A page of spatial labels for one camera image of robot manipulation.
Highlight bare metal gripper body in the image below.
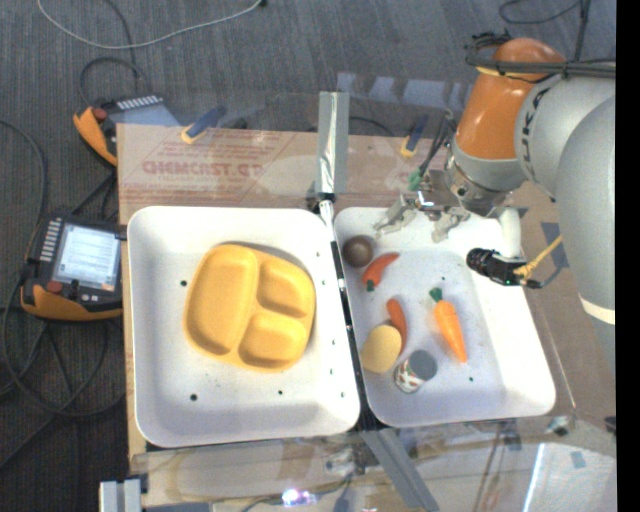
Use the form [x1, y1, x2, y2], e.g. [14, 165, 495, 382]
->
[413, 168, 507, 219]

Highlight brown ball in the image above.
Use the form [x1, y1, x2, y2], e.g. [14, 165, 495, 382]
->
[342, 234, 377, 269]

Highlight red chili pepper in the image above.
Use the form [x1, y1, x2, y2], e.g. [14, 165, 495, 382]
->
[361, 251, 401, 293]

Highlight orange sausage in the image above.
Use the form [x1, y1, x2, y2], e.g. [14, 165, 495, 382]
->
[385, 297, 409, 352]

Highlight orange carrot green top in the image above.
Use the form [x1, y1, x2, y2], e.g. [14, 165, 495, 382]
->
[428, 286, 470, 365]

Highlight small can grey lid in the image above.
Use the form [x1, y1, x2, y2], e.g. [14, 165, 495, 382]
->
[392, 348, 440, 395]

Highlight white plastic tray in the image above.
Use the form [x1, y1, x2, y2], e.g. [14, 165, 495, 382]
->
[126, 204, 362, 449]
[332, 205, 558, 429]

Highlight yellow divided plate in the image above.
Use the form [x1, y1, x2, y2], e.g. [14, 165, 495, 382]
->
[182, 242, 318, 374]

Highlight brown cardboard board red print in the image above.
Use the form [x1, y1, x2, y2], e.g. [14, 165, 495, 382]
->
[115, 123, 577, 507]

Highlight black cylinder on white bracket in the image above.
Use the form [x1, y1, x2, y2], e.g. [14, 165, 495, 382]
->
[465, 207, 529, 287]

